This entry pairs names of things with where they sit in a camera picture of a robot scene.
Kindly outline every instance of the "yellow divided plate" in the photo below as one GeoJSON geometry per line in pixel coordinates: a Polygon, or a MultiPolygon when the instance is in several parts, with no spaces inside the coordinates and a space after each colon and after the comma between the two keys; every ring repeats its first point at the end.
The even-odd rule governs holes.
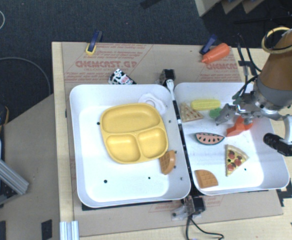
{"type": "Polygon", "coordinates": [[[100,117],[100,130],[108,154],[121,164],[157,159],[168,149],[162,117],[147,103],[106,109],[100,117]]]}

